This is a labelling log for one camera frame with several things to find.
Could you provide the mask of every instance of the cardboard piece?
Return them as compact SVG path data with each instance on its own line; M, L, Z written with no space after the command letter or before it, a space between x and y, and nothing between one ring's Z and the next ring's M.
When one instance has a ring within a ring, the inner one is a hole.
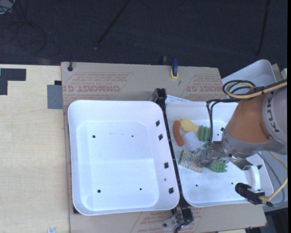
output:
M67 110L76 100L150 100L156 88L165 88L170 96L207 101L224 99L222 81L217 68L178 67L177 79L170 76L170 66L147 66L101 63L62 62L62 88L65 122L65 149L72 233L167 233L162 222L170 210L84 216L74 212L72 201L71 159ZM266 225L260 205L250 203L207 208L191 208L194 221L181 232L201 233L243 229Z

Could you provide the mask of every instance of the plywood surface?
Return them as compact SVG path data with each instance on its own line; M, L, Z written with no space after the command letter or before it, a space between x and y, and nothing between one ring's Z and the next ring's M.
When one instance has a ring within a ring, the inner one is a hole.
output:
M47 85L58 66L25 68L26 81L9 81L0 95L0 233L69 232L62 110L47 107Z

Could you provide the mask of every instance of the white plastic tray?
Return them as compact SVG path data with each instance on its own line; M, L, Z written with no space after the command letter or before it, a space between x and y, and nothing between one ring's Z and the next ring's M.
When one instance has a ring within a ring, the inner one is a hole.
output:
M178 184L159 105L78 100L68 121L73 203L81 214L176 207Z
M237 103L218 103L213 107L213 141L220 141L222 137L221 128L225 127L231 118ZM172 134L172 126L175 120L190 119L196 125L209 127L210 120L205 102L175 101L166 107L166 115L171 133L171 140L176 160L185 146L179 147ZM273 192L269 175L263 160L255 154L247 158L252 164L262 164L259 170L261 189L269 196ZM194 207L206 207L215 205L226 205L235 203L249 203L235 191L235 185L239 182L251 185L249 171L242 171L232 163L227 164L227 172L217 173L204 167L202 172L195 172L178 165L181 187L185 200Z

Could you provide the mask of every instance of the black floor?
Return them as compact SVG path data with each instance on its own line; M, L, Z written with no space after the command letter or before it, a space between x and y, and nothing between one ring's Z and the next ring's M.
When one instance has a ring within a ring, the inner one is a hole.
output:
M131 0L104 37L126 1L4 3L0 64L157 65L166 55L168 64L176 56L179 66L218 67L222 78L259 59L287 68L288 0Z

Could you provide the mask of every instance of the cable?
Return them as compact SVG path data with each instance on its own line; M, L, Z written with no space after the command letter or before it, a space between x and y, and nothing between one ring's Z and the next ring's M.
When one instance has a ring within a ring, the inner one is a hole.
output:
M13 12L10 8L12 13L6 13L7 9L0 3L0 9L5 10L4 14L0 13L2 14L0 16L0 46L10 44L10 46L22 48L29 54L42 58L57 56L60 47L54 41L48 40L47 33L40 25L28 20L28 2L29 0L14 0Z
M268 92L271 92L273 90L285 87L287 85L287 79L276 82L276 83L268 85L268 86L259 86L259 87L251 87L252 84L247 82L247 81L229 81L228 83L226 83L223 86L223 92L225 94L229 95L232 98L250 99L250 98L256 97L258 95L262 95L264 93L268 93ZM236 95L236 94L233 94L232 92L230 92L230 89L237 84L245 84L245 85L247 85L251 88L254 88L254 89L252 89L248 93Z
M179 230L181 230L182 225L184 225L183 223L181 223L178 227L176 227L174 233L178 233Z
M279 179L278 175L276 174L276 172L274 171L274 169L272 168L272 166L271 166L271 165L267 162L267 160L266 160L266 159L261 155L261 153L258 152L258 155L259 155L259 156L262 158L262 160L266 163L266 165L267 165L268 168L272 171L272 173L274 174L276 180L277 180L278 183L280 184L280 179ZM280 204L285 200L286 195L285 195L285 191L284 191L284 189L281 189L281 192L282 192L282 199L281 199L281 201L280 201L279 203L276 203L276 204L273 203L274 206L279 206L279 205L280 205Z
M279 163L281 165L283 165L283 167L286 169L287 171L287 175L286 178L284 180L284 182L280 185L280 187L270 196L260 196L259 199L262 201L263 204L266 204L267 202L271 201L282 189L283 187L287 184L288 182L288 167L272 152L268 151L277 161L279 161Z
M210 134L209 134L209 138L208 138L208 144L210 145L212 142L212 135L213 135L213 122L212 122L212 109L213 107L220 102L225 102L225 103L229 103L229 102L239 102L240 99L224 99L224 100L220 100L220 99L214 99L214 100L209 100L206 102L206 107L208 110L208 114L209 114L209 119L210 119Z

